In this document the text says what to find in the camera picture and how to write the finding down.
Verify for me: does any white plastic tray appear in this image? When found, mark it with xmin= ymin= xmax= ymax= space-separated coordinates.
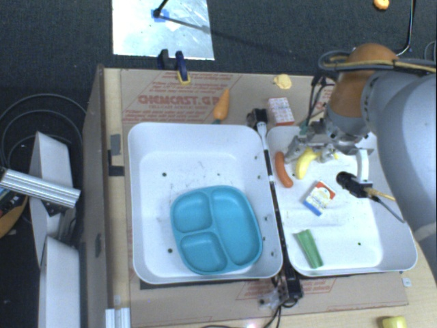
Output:
xmin=266 ymin=124 xmax=419 ymax=277
xmin=127 ymin=122 xmax=285 ymax=285

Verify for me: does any yellow banana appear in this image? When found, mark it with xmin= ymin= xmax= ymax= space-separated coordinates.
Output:
xmin=294 ymin=147 xmax=324 ymax=180

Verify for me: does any blue white yellow packet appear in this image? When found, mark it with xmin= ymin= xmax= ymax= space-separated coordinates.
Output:
xmin=301 ymin=180 xmax=337 ymax=217

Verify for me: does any brown cardboard board red print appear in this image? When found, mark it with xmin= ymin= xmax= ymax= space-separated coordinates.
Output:
xmin=119 ymin=68 xmax=409 ymax=328

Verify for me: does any yellow rounded block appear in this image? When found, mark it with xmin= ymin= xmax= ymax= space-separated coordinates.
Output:
xmin=381 ymin=315 xmax=406 ymax=328

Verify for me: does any black cylinder on white bracket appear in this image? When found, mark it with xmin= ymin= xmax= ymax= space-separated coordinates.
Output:
xmin=335 ymin=148 xmax=374 ymax=198

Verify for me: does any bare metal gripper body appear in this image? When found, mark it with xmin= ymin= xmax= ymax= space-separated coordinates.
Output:
xmin=296 ymin=119 xmax=369 ymax=156

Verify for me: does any yellow lumpy toy food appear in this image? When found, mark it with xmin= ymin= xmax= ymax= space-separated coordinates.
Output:
xmin=273 ymin=73 xmax=293 ymax=90

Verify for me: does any red sausage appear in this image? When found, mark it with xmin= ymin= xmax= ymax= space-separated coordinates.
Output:
xmin=274 ymin=150 xmax=295 ymax=189

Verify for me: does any orange carrot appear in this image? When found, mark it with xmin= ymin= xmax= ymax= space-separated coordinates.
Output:
xmin=211 ymin=87 xmax=231 ymax=126

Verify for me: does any green celery stick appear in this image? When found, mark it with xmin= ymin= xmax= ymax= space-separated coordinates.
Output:
xmin=294 ymin=228 xmax=324 ymax=270

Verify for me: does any white and red carton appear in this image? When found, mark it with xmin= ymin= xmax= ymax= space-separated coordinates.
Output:
xmin=266 ymin=96 xmax=296 ymax=127

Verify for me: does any thin black and white rod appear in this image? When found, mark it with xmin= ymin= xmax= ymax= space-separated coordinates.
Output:
xmin=258 ymin=121 xmax=295 ymax=280

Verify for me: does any blue divided plate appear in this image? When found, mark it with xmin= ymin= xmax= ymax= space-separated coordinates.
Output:
xmin=169 ymin=184 xmax=264 ymax=276

